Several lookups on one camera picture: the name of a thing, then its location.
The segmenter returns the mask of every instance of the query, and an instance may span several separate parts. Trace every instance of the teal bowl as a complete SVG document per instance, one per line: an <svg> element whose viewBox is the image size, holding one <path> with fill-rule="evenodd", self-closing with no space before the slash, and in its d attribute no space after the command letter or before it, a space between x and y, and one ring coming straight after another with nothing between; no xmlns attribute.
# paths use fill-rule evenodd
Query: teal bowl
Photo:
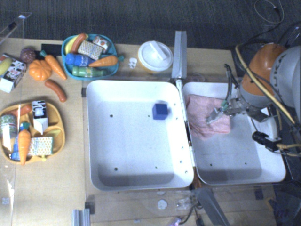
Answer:
<svg viewBox="0 0 301 226"><path fill-rule="evenodd" d="M66 64L66 55L65 55L65 45L72 39L74 38L76 35L70 36L67 39L64 40L63 44L62 44L62 59L63 59L63 66L65 68L65 71L67 73L68 76L70 76L71 78L74 78L76 80L80 80L80 81L95 81L95 80L101 80L101 79L105 79L108 78L110 76L112 76L113 74L115 74L118 70L118 66L119 63L115 64L114 66L108 66L108 67L102 67L102 70L105 69L106 70L106 75L105 76L99 76L99 77L92 77L92 78L86 78L86 77L79 77L79 76L74 76L72 74L72 65L67 65ZM117 56L117 52L115 49L115 46L113 44L113 42L106 36L100 35L100 34L88 34L88 38L87 41L92 42L93 39L95 38L95 36L100 36L104 39L106 39L108 42L111 43L110 49L107 51L106 54L102 54L100 56L100 58L106 57L108 55L115 55Z"/></svg>

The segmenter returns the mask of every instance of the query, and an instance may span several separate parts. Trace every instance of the wooden table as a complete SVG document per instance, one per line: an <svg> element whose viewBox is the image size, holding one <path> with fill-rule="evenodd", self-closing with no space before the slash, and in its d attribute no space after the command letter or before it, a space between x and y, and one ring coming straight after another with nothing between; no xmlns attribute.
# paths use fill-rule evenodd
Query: wooden table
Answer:
<svg viewBox="0 0 301 226"><path fill-rule="evenodd" d="M7 39L0 47L0 53L19 57L24 47L41 50L41 44L62 44L53 40ZM131 57L137 57L138 45L116 44L119 55L123 54L118 72L110 79L168 80L171 70L153 76L142 68L130 69L127 64ZM188 75L202 74L207 81L224 80L224 63L234 69L231 52L228 50L195 49L187 50ZM46 88L43 82L34 81L25 74L17 88L7 94L0 91L0 111L24 102L44 99L57 107L61 114L66 143L64 149L45 162L28 163L25 166L10 163L0 156L0 205L1 225L71 225L72 210L83 210L85 202L96 202L97 215L91 216L92 225L167 225L175 215L187 215L187 211L177 211L176 197L183 192L175 190L145 192L100 192L89 179L89 156L87 140L86 101L82 98L82 87L86 82L68 78L63 81L53 74L51 79L58 82L67 95L61 103L56 94ZM166 210L159 210L158 200L165 198ZM191 219L185 225L195 225Z"/></svg>

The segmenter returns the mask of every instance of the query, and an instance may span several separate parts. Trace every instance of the blue cube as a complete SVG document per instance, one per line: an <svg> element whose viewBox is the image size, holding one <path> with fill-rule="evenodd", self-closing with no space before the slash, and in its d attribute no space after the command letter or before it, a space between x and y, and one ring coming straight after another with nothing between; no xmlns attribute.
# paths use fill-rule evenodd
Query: blue cube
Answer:
<svg viewBox="0 0 301 226"><path fill-rule="evenodd" d="M155 104L152 108L152 117L154 120L165 120L168 116L166 104Z"/></svg>

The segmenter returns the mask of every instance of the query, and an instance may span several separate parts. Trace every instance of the banana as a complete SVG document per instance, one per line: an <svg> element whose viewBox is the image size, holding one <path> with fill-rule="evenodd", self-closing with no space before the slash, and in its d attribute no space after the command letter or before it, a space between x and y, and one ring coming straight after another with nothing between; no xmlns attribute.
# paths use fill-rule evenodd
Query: banana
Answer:
<svg viewBox="0 0 301 226"><path fill-rule="evenodd" d="M4 74L8 70L12 62L13 60L11 58L6 58L2 61L0 64L0 75Z"/></svg>
<svg viewBox="0 0 301 226"><path fill-rule="evenodd" d="M77 39L78 35L73 37L69 40L69 42L65 45L65 55L69 54L71 52L72 45L74 41Z"/></svg>

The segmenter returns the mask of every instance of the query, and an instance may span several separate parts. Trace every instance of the orange pumpkin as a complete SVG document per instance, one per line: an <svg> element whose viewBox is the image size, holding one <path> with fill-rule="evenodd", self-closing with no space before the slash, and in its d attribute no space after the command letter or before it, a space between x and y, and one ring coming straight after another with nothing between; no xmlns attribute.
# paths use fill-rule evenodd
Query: orange pumpkin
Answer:
<svg viewBox="0 0 301 226"><path fill-rule="evenodd" d="M52 69L45 60L34 60L29 65L29 75L36 81L45 81L52 74Z"/></svg>

